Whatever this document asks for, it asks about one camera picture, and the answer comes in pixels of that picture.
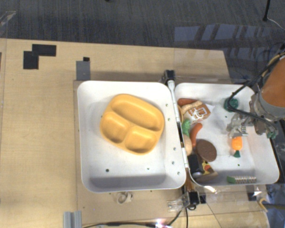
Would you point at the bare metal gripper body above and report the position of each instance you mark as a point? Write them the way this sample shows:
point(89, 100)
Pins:
point(261, 122)

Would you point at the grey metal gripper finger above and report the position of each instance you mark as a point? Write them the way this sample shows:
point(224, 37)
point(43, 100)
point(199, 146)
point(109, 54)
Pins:
point(232, 128)
point(243, 130)

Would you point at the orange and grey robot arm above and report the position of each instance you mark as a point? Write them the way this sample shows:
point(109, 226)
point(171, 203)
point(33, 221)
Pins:
point(279, 84)

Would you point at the orange carrot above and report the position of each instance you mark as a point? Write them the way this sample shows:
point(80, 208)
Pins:
point(237, 143)

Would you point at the white plastic tray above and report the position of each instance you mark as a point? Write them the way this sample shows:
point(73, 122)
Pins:
point(254, 160)
point(95, 165)

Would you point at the brown round biscuit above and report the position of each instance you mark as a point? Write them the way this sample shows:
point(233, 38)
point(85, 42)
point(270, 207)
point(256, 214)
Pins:
point(206, 150)

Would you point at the brown carton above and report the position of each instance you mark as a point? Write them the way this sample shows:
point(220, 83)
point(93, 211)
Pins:
point(199, 114)

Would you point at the red-brown sausage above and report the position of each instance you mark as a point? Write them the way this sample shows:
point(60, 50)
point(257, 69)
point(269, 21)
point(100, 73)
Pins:
point(195, 133)
point(186, 101)

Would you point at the green broccoli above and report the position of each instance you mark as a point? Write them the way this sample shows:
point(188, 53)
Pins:
point(186, 126)

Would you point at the beige mushroom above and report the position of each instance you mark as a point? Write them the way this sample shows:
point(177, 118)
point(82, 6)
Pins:
point(188, 145)

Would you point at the pizza slice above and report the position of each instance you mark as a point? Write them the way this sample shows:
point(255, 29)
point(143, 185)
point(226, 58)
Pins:
point(207, 168)

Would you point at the beige bread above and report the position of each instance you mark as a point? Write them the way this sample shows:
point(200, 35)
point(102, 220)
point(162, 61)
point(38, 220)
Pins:
point(188, 107)

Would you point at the green and silver packet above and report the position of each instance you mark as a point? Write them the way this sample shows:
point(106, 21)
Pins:
point(242, 179)

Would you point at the black can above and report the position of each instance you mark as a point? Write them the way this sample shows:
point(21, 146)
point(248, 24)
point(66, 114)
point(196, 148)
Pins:
point(193, 163)

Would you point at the thin black and white rod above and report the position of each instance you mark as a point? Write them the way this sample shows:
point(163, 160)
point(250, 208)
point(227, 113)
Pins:
point(175, 103)

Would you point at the orange divided plate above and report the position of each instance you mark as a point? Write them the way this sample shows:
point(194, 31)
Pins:
point(130, 125)

